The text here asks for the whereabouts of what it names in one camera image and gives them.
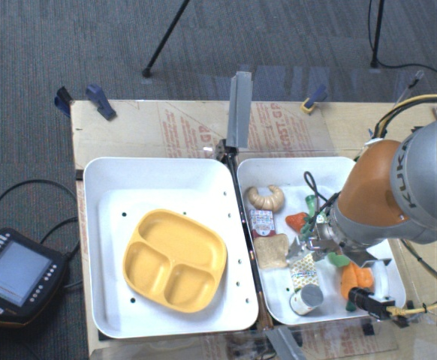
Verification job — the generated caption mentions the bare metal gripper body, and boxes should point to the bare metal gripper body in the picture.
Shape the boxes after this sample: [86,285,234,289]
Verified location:
[306,212,359,259]

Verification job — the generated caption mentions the yellow patterned packet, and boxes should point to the yellow patterned packet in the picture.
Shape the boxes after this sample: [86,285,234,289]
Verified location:
[289,253,320,293]

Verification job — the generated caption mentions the brown toy bread slice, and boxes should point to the brown toy bread slice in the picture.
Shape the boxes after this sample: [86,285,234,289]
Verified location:
[252,233,291,270]

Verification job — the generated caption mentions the red toy strawberry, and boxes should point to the red toy strawberry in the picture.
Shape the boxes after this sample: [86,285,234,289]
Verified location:
[285,211,313,235]

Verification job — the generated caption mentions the green toy vegetable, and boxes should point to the green toy vegetable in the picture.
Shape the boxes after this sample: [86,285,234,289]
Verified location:
[304,194,319,218]

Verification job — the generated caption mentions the red and white sauce packet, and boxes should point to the red and white sauce packet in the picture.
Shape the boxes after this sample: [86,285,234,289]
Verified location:
[247,209,278,239]

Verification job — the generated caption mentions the orange toy carrot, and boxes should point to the orange toy carrot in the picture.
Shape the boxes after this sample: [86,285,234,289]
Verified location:
[327,252,375,301]

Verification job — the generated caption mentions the white can with grey lid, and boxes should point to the white can with grey lid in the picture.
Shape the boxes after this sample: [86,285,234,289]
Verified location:
[288,283,325,317]

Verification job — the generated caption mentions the beige toy croissant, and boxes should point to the beige toy croissant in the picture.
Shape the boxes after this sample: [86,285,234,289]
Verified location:
[246,184,286,214]

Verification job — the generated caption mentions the white plastic tray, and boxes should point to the white plastic tray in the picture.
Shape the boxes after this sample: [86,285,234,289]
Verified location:
[83,157,260,340]
[236,156,408,326]

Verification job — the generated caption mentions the yellow divided plate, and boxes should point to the yellow divided plate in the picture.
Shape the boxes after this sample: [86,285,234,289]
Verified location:
[122,208,228,314]

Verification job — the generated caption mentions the brown cardboard board, red print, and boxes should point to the brown cardboard board, red print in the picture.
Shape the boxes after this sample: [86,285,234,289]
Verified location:
[70,99,437,360]

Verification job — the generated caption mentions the black tripod leg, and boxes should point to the black tripod leg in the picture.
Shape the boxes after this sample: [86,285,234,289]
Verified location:
[369,0,390,69]
[141,0,200,79]

